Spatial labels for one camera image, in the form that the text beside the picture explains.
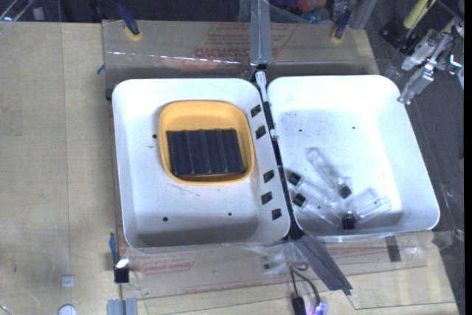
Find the yellow container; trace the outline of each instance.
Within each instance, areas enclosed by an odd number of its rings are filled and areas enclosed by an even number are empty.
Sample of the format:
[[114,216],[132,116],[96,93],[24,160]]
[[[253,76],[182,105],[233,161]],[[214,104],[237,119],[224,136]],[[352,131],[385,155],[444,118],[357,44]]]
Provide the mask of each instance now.
[[[197,131],[235,129],[243,158],[244,171],[220,175],[191,176],[183,179],[172,173],[170,166],[168,131]],[[159,145],[166,173],[180,184],[225,185],[249,177],[254,169],[255,157],[251,130],[244,113],[224,101],[176,101],[166,105],[159,116]]]

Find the wooden table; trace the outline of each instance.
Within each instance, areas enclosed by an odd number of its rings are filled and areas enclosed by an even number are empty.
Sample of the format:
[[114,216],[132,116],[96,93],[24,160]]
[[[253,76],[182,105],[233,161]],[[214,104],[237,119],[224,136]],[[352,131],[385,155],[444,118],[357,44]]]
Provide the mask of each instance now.
[[[314,40],[327,37],[313,31]],[[365,31],[347,32],[372,55]],[[326,53],[336,59],[336,46]],[[120,296],[108,246],[116,208],[103,63],[97,24],[17,23],[0,40],[0,305],[13,315],[56,314],[65,303],[79,315],[106,314]],[[366,309],[322,292],[329,313],[458,314],[432,234],[419,238],[426,266],[350,276]],[[63,287],[68,274],[74,284]],[[139,301],[139,314],[292,314],[292,290],[282,283],[156,298]]]

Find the white plastic tray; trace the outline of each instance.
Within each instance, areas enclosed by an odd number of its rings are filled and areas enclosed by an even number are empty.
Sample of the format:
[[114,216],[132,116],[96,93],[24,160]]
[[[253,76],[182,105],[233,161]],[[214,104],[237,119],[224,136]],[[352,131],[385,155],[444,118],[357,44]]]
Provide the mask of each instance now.
[[[181,100],[219,100],[236,105],[253,138],[256,165],[247,179],[221,187],[183,185],[164,171],[159,154],[159,114]],[[290,218],[258,90],[241,79],[126,80],[112,96],[119,188],[127,242],[143,252],[172,252],[222,243],[276,243]],[[263,175],[274,171],[264,182]],[[270,201],[262,196],[270,193]]]
[[440,211],[400,92],[385,77],[281,77],[268,87],[271,113],[286,170],[316,175],[305,151],[322,149],[344,176],[353,195],[373,187],[392,209],[354,232],[325,232],[299,216],[309,235],[377,235],[433,228]]

